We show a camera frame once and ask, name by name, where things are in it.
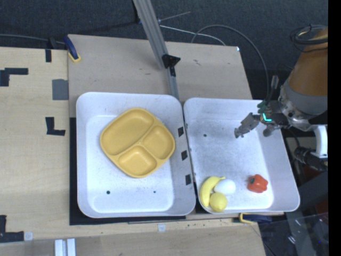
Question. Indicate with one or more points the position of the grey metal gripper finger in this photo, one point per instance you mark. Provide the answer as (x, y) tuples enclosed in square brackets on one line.
[(247, 124), (268, 131)]

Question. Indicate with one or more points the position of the pale wood board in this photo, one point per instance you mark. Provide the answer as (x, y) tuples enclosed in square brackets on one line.
[(120, 71)]

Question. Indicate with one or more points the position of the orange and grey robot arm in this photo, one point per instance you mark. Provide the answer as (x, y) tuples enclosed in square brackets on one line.
[(309, 73)]

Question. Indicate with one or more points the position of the black cylinder on white bracket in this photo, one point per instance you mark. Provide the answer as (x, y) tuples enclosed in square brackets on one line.
[(321, 140)]

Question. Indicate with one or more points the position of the red bell pepper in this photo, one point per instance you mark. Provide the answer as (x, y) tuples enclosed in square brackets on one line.
[(257, 184)]

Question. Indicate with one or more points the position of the yellow banana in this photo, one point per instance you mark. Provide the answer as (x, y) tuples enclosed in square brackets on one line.
[(205, 192)]

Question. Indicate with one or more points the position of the yellow lemon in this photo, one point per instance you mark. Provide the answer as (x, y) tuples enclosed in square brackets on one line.
[(218, 202)]

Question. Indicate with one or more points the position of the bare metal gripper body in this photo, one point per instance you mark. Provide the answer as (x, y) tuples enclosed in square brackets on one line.
[(295, 120)]

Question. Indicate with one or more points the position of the white egg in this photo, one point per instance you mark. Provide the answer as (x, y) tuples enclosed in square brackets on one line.
[(226, 187)]

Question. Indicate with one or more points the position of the yellow divided plate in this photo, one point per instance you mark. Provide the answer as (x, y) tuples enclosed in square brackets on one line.
[(133, 140)]

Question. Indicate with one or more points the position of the white plastic tray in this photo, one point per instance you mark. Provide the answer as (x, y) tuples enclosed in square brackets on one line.
[(229, 156), (133, 196)]

